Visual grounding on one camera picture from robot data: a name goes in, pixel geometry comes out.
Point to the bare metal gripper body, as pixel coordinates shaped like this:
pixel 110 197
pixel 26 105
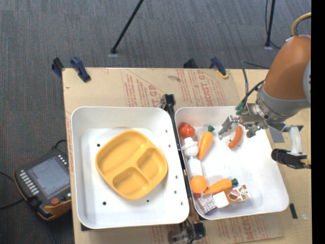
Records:
pixel 254 117

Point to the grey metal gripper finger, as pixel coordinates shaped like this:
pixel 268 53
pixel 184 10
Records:
pixel 228 126
pixel 251 133

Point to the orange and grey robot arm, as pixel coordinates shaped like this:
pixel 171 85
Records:
pixel 287 77

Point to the orange sausage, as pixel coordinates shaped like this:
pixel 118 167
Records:
pixel 236 137

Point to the orange carrot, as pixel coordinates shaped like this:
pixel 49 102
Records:
pixel 205 144
pixel 219 186

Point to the white cauliflower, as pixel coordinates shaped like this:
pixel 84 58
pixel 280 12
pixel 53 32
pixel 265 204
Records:
pixel 191 147

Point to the white plastic tray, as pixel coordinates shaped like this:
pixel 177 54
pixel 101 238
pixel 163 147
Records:
pixel 86 187
pixel 254 177

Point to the white bottle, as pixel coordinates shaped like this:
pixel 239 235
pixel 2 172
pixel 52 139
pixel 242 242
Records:
pixel 195 166

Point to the brown and white carton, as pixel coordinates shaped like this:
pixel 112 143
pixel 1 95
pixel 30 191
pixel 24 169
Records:
pixel 237 196

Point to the orange fruit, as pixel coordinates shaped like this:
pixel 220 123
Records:
pixel 198 184

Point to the white carton with colourful print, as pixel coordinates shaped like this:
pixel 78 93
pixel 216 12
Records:
pixel 207 204

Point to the black stand leg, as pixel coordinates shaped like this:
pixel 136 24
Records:
pixel 129 22
pixel 271 16

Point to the yellow divided plate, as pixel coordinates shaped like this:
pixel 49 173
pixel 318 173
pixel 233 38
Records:
pixel 127 159

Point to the brown cardboard board red print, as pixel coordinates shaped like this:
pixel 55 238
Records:
pixel 106 90

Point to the black cylinder on white bracket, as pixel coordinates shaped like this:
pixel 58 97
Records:
pixel 287 157

